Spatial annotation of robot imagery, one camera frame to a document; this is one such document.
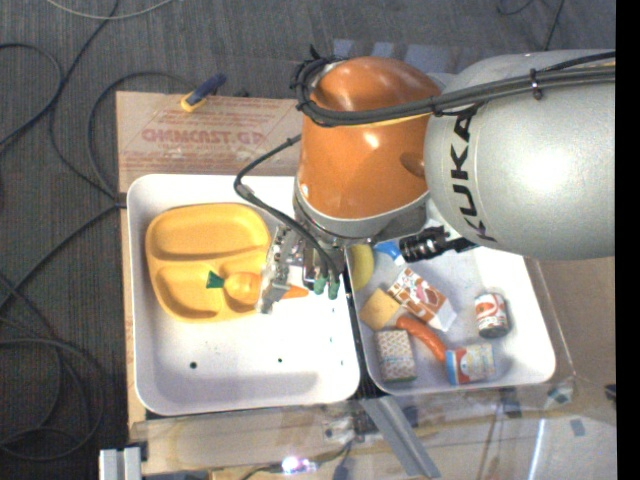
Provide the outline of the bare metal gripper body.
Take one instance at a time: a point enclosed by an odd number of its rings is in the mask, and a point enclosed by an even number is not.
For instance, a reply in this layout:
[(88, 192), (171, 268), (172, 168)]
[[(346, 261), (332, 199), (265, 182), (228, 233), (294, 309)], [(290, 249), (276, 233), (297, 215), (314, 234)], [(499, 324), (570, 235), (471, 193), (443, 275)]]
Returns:
[(343, 247), (286, 224), (276, 226), (267, 252), (267, 281), (273, 286), (339, 289), (344, 268)]

